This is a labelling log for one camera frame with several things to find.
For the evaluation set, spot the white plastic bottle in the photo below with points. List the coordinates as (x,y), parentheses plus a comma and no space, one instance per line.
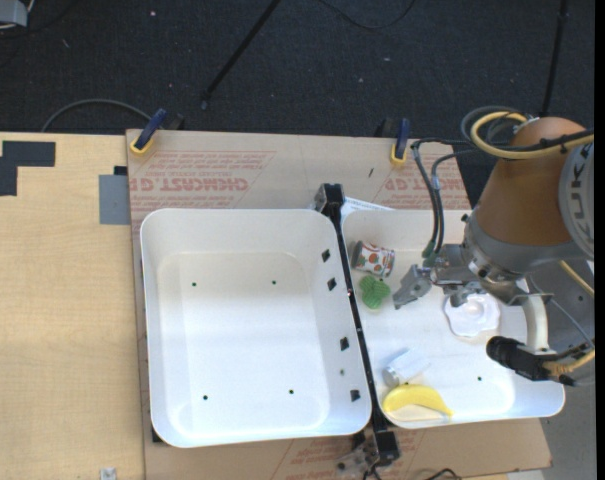
(404,366)

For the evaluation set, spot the white can with fruit print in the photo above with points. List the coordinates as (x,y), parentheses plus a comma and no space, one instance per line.
(374,259)

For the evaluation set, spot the thin black rod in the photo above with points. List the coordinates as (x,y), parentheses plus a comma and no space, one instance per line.
(358,318)

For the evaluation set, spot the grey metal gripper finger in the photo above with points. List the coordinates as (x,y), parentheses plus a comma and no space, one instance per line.
(464,296)
(411,285)

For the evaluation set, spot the green toy broccoli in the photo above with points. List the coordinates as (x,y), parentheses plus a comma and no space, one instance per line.
(373,292)

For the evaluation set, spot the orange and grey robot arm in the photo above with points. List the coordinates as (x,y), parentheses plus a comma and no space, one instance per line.
(527,203)

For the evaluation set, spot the black cylinder on white bracket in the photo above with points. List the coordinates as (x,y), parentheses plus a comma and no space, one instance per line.
(512,353)

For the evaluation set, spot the brown cardboard board red print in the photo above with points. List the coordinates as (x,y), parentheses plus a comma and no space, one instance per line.
(262,178)

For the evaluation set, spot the yellow banana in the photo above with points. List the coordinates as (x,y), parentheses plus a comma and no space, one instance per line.
(414,397)

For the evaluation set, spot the white toy fried egg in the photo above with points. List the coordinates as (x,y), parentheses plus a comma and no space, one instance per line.
(474,318)

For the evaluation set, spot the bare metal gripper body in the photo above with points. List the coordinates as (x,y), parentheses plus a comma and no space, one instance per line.
(457,265)

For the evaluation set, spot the white plastic tray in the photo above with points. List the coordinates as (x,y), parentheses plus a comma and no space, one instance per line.
(247,333)
(462,383)

